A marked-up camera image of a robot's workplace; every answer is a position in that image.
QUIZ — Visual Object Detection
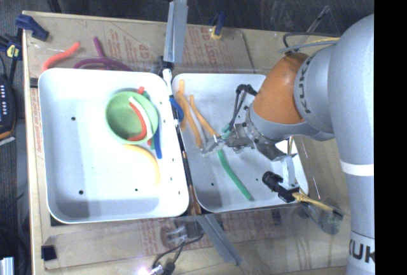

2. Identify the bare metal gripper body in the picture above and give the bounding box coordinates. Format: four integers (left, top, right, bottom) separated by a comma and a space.
223, 122, 256, 154

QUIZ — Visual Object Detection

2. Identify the thin black and white rod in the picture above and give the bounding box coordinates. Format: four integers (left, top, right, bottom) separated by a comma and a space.
162, 68, 202, 216

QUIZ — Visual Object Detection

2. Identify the white plastic tray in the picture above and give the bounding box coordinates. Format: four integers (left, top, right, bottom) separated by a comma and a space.
171, 73, 310, 214
38, 67, 190, 225

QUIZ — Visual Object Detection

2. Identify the green bowl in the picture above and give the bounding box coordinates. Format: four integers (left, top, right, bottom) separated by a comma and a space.
105, 90, 159, 145

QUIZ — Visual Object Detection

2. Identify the brown cardboard board red print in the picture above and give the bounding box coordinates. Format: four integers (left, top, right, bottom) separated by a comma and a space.
22, 10, 351, 271

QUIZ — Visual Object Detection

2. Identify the orange rope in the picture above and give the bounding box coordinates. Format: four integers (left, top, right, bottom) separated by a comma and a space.
41, 41, 81, 73
176, 79, 204, 148
189, 94, 221, 138

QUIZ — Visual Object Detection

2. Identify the green rope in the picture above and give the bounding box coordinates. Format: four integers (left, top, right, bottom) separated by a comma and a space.
216, 148, 254, 202

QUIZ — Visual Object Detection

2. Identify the short blue rope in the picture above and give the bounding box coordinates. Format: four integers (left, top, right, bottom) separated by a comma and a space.
169, 97, 185, 122

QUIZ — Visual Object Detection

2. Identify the yellow rope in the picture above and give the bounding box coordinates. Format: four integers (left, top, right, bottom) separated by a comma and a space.
123, 143, 162, 185

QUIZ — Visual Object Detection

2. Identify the black cylinder on white bracket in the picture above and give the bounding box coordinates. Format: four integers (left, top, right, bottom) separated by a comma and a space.
261, 152, 301, 204

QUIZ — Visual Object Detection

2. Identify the white rope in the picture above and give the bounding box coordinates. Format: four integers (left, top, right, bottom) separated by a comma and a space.
128, 95, 154, 138

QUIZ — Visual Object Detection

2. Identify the black block with thin wires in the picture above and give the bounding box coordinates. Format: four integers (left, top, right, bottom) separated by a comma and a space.
183, 220, 205, 239

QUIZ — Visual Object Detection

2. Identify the purple rope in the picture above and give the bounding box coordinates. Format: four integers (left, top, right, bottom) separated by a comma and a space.
73, 36, 134, 72

